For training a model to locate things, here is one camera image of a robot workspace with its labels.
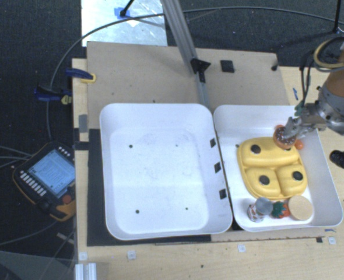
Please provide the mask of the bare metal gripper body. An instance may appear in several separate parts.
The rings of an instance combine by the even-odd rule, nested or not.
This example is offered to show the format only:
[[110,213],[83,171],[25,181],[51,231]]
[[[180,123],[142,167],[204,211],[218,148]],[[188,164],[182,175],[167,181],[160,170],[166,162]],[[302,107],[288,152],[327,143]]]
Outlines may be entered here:
[[296,117],[300,120],[300,127],[309,127],[310,132],[313,130],[324,131],[327,127],[327,123],[324,117],[322,117],[318,112],[318,108],[315,103],[307,103],[303,106],[297,106]]

